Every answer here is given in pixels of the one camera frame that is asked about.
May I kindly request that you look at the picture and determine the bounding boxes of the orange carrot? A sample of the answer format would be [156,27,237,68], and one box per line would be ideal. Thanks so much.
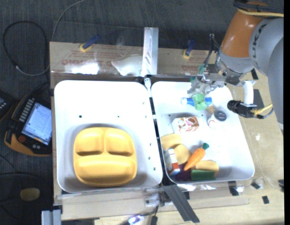
[183,142,210,172]

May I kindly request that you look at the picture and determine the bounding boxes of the white and orange can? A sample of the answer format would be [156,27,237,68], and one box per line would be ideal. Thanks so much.
[163,148,181,176]

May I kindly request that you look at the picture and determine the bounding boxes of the brown cardboard board, red print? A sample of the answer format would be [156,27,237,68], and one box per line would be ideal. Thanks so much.
[49,41,284,221]

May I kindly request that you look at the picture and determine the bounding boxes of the purple grapes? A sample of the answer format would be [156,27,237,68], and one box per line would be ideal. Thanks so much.
[174,164,192,182]

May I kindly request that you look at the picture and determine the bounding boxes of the yellow divided plate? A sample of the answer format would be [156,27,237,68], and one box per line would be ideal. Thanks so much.
[73,127,138,188]

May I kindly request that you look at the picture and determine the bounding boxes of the white carton with orange print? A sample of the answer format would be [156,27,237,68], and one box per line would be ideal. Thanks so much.
[171,116,200,134]

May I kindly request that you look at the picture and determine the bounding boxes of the yellow oval object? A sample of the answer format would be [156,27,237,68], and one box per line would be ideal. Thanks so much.
[20,187,41,202]

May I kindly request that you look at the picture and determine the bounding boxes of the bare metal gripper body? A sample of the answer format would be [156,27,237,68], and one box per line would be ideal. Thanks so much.
[197,63,242,88]

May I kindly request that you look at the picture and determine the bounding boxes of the blue bottle with white cap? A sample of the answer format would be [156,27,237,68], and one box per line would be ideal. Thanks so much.
[181,96,213,106]

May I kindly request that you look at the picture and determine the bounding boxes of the yellow bread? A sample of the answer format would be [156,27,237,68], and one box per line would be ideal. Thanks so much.
[160,133,183,150]
[173,143,192,165]
[194,160,220,173]

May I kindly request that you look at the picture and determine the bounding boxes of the white can with grey lid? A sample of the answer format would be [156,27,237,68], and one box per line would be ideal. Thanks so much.
[206,110,228,129]

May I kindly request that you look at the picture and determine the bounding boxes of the green cube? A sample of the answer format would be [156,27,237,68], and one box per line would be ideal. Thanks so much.
[190,169,216,181]

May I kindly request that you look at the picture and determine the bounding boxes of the white plastic tray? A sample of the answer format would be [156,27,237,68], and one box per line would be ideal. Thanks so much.
[150,81,255,186]
[53,79,164,194]

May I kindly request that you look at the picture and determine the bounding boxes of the green toy block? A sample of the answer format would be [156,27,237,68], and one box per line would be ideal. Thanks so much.
[191,92,207,111]

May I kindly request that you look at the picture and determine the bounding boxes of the black cylinder on white bracket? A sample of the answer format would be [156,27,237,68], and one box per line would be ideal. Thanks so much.
[227,80,258,118]

